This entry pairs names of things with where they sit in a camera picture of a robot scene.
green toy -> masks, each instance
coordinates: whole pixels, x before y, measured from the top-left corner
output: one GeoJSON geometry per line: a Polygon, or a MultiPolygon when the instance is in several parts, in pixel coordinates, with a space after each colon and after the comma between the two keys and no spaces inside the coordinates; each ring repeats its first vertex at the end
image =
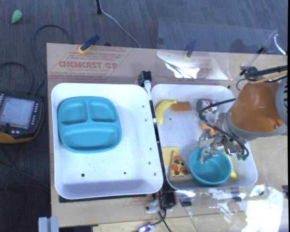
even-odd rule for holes
{"type": "Polygon", "coordinates": [[[15,10],[12,16],[12,24],[18,22],[22,16],[23,13],[20,10],[15,10]]]}

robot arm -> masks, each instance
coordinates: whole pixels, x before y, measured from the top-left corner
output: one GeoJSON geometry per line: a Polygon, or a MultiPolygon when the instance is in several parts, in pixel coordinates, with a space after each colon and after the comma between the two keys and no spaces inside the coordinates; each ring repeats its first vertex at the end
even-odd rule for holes
{"type": "Polygon", "coordinates": [[[262,72],[248,70],[245,74],[248,83],[237,99],[197,109],[200,119],[216,131],[215,135],[210,135],[209,130],[205,129],[199,138],[199,145],[204,147],[201,162],[216,156],[215,147],[220,145],[224,146],[226,154],[236,154],[238,159],[245,160],[249,155],[245,147],[247,141],[258,137],[288,135],[288,76],[285,75],[280,82],[270,78],[261,79],[260,76],[274,71],[280,75],[287,74],[287,68],[282,66],[262,72]],[[202,113],[210,107],[232,101],[234,103],[229,111],[220,114],[215,124],[203,117],[202,113]]]}

dark gray floor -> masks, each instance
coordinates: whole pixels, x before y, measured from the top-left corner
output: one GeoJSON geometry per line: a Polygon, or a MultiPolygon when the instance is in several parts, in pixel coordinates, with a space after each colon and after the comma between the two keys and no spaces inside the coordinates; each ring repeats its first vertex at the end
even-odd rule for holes
{"type": "MultiPolygon", "coordinates": [[[[38,89],[46,69],[46,42],[82,44],[98,34],[98,45],[109,42],[112,46],[157,48],[162,34],[164,43],[169,44],[165,47],[180,47],[172,39],[180,35],[176,30],[183,29],[165,24],[168,19],[214,25],[218,29],[225,26],[243,29],[240,36],[229,31],[217,39],[219,30],[216,28],[208,37],[215,38],[218,44],[210,43],[208,37],[202,38],[194,31],[194,37],[200,39],[198,50],[201,51],[255,53],[268,33],[274,30],[278,32],[280,47],[285,51],[288,48],[288,0],[100,0],[100,3],[103,11],[116,19],[138,43],[108,16],[97,14],[96,0],[0,0],[0,90],[17,94],[29,90],[30,95],[42,96],[47,108],[46,87],[42,85],[38,89]],[[23,17],[12,24],[16,9],[22,11],[23,17]],[[37,31],[45,25],[62,27],[69,36],[53,26],[37,31]],[[252,40],[256,33],[261,37],[252,40]],[[239,43],[235,40],[242,40],[244,47],[234,44],[239,43]],[[29,89],[30,75],[20,64],[34,75],[32,89],[29,89]]],[[[33,186],[11,187],[15,184],[43,185],[6,166],[14,163],[16,169],[49,185],[47,109],[45,112],[42,128],[34,140],[21,145],[0,145],[0,231],[38,231],[38,218],[51,215],[47,190],[33,186]]]]}

teal bowl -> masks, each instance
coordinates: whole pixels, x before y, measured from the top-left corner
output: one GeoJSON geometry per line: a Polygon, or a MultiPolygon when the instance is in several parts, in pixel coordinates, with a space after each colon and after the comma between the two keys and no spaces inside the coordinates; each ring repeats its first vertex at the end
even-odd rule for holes
{"type": "Polygon", "coordinates": [[[203,149],[196,149],[189,158],[191,175],[204,186],[216,186],[225,182],[230,177],[232,170],[230,160],[223,152],[216,150],[218,156],[201,163],[200,157],[203,149]]]}

pizza slice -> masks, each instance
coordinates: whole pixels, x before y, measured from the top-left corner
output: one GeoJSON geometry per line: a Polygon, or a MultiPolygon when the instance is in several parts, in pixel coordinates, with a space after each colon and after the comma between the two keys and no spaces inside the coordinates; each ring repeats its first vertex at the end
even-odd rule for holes
{"type": "Polygon", "coordinates": [[[180,154],[176,151],[172,152],[171,166],[169,171],[169,181],[183,182],[193,179],[181,160],[180,154]]]}

